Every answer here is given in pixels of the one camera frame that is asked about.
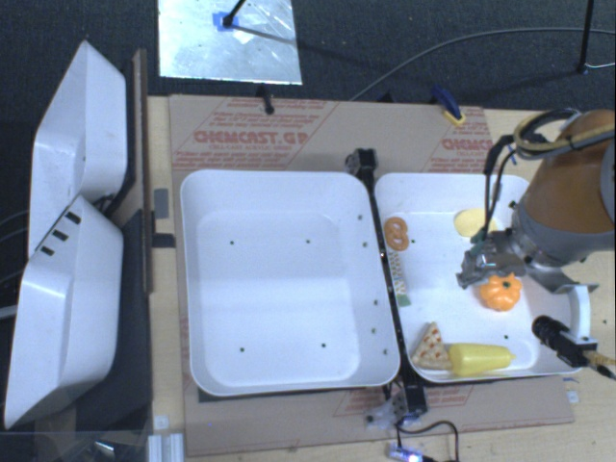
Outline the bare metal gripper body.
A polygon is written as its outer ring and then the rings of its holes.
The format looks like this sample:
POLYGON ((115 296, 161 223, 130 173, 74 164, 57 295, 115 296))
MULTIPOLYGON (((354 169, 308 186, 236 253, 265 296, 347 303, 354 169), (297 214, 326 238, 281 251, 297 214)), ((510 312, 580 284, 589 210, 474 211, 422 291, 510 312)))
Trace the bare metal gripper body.
POLYGON ((488 233, 476 244, 476 249, 476 262, 482 267, 488 262, 507 262, 514 266, 514 271, 510 274, 516 277, 526 275, 526 263, 515 253, 506 231, 488 233))

